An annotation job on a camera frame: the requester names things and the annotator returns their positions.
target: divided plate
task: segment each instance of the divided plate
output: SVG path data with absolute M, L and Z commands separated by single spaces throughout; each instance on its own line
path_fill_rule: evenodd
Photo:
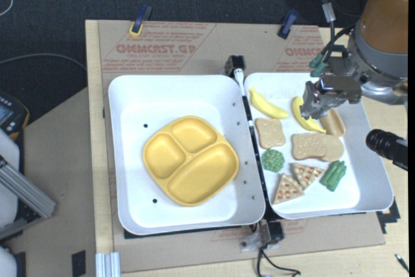
M 225 138 L 199 117 L 179 118 L 145 144 L 144 164 L 164 192 L 183 206 L 211 199 L 235 178 L 238 156 Z

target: pizza slice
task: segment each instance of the pizza slice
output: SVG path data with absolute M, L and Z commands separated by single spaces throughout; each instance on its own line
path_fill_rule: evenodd
M 324 170 L 319 167 L 302 165 L 300 163 L 293 163 L 292 170 L 298 183 L 306 189 L 320 176 Z
M 304 195 L 303 187 L 293 177 L 282 173 L 273 203 L 281 203 L 302 195 Z

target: yellow banana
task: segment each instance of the yellow banana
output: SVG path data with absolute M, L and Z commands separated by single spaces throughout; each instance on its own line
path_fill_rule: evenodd
M 249 91 L 251 93 L 251 102 L 259 111 L 274 119 L 284 119 L 289 116 L 287 111 L 268 102 L 260 93 L 256 92 L 253 87 L 250 87 Z
M 312 117 L 308 118 L 307 120 L 301 116 L 300 106 L 304 103 L 303 99 L 300 96 L 294 98 L 292 102 L 292 111 L 300 125 L 304 127 L 306 130 L 312 130 L 315 132 L 320 132 L 325 134 L 326 130 L 320 127 L 320 125 L 315 121 Z

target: white tray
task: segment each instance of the white tray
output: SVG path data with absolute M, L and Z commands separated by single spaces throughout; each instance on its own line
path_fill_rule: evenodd
M 254 73 L 247 76 L 244 82 L 246 95 L 250 100 L 248 88 L 253 86 L 270 102 L 290 113 L 281 123 L 287 139 L 286 144 L 275 147 L 285 158 L 283 169 L 277 174 L 264 170 L 270 202 L 273 201 L 276 186 L 281 173 L 292 175 L 292 162 L 317 166 L 327 169 L 329 162 L 317 159 L 297 161 L 292 157 L 293 134 L 307 132 L 295 119 L 291 102 L 295 96 L 303 96 L 305 83 L 316 81 L 309 73 Z M 268 118 L 255 106 L 250 104 L 253 120 L 258 117 Z M 344 160 L 348 166 L 347 173 L 341 180 L 335 192 L 330 192 L 322 184 L 312 184 L 305 190 L 305 195 L 273 205 L 274 211 L 286 219 L 336 215 L 342 213 L 359 213 L 364 211 L 379 211 L 389 208 L 393 201 L 392 188 L 386 174 L 382 159 L 366 146 L 366 136 L 371 131 L 363 105 L 344 103 L 337 108 L 345 126 L 346 134 L 340 138 L 344 144 Z M 265 149 L 260 146 L 260 155 Z
M 137 235 L 255 224 L 265 199 L 241 92 L 223 75 L 125 75 L 108 91 L 123 227 Z M 239 157 L 237 176 L 200 206 L 172 201 L 143 164 L 146 141 L 171 121 L 195 115 L 214 126 Z

